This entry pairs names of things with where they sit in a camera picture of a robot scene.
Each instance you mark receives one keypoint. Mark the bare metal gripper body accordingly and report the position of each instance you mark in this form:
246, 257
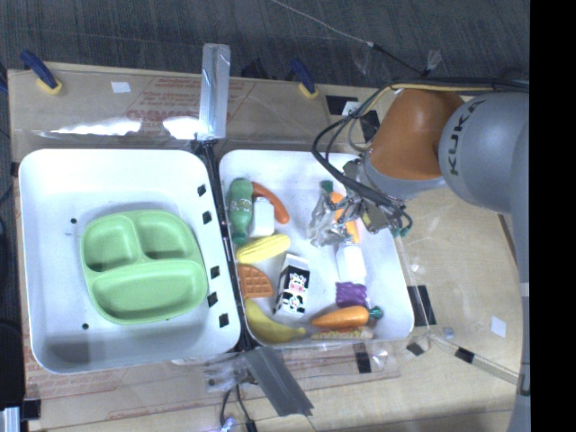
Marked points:
372, 218

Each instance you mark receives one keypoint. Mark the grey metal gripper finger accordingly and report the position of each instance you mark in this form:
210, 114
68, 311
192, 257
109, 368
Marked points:
338, 234
320, 216

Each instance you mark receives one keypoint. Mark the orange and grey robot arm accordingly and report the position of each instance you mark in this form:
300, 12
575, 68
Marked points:
486, 151

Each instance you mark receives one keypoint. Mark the orange carrot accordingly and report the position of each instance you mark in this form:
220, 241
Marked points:
342, 317
352, 228

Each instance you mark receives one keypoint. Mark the white plastic bottle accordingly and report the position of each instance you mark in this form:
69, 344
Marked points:
351, 261

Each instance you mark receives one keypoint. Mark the orange sausage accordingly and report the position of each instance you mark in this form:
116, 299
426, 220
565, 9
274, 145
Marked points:
278, 206

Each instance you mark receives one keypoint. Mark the white plastic tray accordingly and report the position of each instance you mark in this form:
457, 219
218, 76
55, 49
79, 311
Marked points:
310, 169
58, 241

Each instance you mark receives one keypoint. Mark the purple grapes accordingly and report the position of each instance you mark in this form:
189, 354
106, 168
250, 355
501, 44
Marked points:
352, 294

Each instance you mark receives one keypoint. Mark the yellow corn cob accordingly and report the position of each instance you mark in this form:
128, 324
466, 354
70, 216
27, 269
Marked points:
263, 248

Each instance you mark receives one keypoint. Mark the white cow print milk carton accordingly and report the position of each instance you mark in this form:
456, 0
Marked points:
293, 286

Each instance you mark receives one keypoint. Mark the green bottle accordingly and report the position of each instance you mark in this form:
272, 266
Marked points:
240, 205

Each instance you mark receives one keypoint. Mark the brown waffle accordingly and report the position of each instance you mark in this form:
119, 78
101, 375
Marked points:
254, 281

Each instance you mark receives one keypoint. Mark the pizza slice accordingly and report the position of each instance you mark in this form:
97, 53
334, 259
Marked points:
342, 333

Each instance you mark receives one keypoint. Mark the yellow banana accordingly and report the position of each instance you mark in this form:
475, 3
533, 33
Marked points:
270, 329

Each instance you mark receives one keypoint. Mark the brown cardboard board, red print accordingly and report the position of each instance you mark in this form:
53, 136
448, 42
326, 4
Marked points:
288, 101

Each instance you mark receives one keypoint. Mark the green divided plate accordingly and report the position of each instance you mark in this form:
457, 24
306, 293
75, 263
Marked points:
144, 286

